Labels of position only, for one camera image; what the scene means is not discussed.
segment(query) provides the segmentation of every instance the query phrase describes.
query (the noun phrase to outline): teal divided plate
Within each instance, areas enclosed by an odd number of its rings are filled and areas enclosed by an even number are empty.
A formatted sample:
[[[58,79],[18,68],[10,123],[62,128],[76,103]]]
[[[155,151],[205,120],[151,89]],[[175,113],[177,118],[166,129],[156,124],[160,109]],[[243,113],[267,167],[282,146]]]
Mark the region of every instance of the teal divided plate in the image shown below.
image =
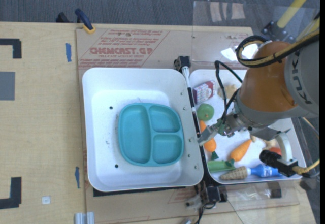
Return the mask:
[[[183,128],[170,107],[133,103],[119,115],[118,140],[122,156],[138,166],[167,166],[184,152]]]

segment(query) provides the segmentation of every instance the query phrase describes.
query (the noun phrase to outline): wooden table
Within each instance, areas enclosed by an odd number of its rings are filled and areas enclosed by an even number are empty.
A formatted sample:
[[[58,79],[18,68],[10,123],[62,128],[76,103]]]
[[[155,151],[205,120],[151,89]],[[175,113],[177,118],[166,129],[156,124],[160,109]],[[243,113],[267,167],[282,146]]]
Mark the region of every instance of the wooden table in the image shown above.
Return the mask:
[[[191,26],[95,26],[180,30],[187,35],[192,30]],[[0,45],[0,72],[14,72],[15,78],[14,100],[0,100],[0,205],[4,205],[0,223],[73,223],[75,213],[87,212],[76,47],[76,29],[80,27],[72,23],[0,22],[0,38],[22,43],[22,58],[13,58],[12,46]],[[66,43],[71,45],[70,62]],[[184,44],[184,49],[191,47],[186,41]],[[15,200],[19,177],[19,207],[6,208]],[[206,211],[201,223],[315,223],[305,191],[298,185],[293,189],[295,205],[237,213]],[[114,200],[118,202],[123,196],[117,195]],[[184,220],[183,215],[161,220],[132,219],[127,210],[115,214],[129,218],[129,223],[176,224]],[[194,212],[188,212],[188,216],[192,221],[197,218]]]

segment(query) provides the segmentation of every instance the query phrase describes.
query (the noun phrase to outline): blue and yellow clamp handle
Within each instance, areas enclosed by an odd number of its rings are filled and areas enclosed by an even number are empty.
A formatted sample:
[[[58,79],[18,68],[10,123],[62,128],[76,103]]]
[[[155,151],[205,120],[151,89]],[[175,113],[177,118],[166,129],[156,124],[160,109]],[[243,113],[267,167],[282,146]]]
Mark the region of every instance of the blue and yellow clamp handle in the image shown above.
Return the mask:
[[[85,15],[84,12],[82,12],[79,8],[75,10],[75,14],[78,17],[78,22],[81,20],[83,22],[83,28],[85,31],[89,34],[93,34],[96,31],[96,28],[91,24],[88,17]]]

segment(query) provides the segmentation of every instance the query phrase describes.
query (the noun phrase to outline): gray square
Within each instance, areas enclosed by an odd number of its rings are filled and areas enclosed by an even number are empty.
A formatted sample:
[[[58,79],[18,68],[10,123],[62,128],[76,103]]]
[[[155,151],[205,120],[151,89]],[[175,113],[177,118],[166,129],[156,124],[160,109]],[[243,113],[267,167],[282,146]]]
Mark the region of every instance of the gray square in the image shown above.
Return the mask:
[[[15,72],[0,72],[0,100],[15,100]]]

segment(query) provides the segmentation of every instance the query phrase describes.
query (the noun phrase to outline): green ball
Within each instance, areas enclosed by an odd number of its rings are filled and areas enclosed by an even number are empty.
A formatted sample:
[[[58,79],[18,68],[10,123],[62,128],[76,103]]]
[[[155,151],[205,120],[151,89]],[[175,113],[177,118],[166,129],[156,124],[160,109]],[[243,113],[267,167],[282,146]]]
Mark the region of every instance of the green ball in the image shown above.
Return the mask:
[[[214,115],[214,108],[206,103],[203,103],[197,109],[197,116],[199,120],[208,121]]]

